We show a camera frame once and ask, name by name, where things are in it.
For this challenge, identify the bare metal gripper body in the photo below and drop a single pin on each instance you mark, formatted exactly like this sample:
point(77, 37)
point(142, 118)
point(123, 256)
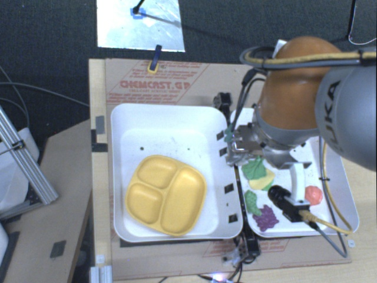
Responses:
point(247, 141)

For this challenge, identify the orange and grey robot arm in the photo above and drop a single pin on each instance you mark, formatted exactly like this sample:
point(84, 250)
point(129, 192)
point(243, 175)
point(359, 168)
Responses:
point(288, 93)

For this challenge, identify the green and yellow toy vegetable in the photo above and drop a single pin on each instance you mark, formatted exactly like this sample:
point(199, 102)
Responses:
point(257, 172)

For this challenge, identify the green toy broccoli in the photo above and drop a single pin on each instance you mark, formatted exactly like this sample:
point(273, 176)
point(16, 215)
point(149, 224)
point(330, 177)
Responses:
point(251, 200)

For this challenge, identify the thin black and white rod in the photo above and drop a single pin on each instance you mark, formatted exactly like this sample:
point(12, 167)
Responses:
point(242, 208)

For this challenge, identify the purple toy grapes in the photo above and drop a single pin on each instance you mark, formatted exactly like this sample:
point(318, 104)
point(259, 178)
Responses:
point(266, 218)

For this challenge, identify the white plastic tray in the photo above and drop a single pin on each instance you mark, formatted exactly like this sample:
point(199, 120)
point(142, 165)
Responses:
point(284, 229)
point(165, 128)

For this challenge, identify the orange toy fruit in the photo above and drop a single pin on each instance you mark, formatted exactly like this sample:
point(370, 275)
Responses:
point(313, 194)

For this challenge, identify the yellow divided plate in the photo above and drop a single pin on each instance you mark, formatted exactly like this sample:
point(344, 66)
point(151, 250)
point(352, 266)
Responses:
point(168, 193)

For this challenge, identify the brown cardboard board red print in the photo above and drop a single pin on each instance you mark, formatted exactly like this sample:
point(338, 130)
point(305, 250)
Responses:
point(165, 84)

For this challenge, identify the black cylinder on white bracket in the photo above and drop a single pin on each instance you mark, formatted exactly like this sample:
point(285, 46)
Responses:
point(287, 203)

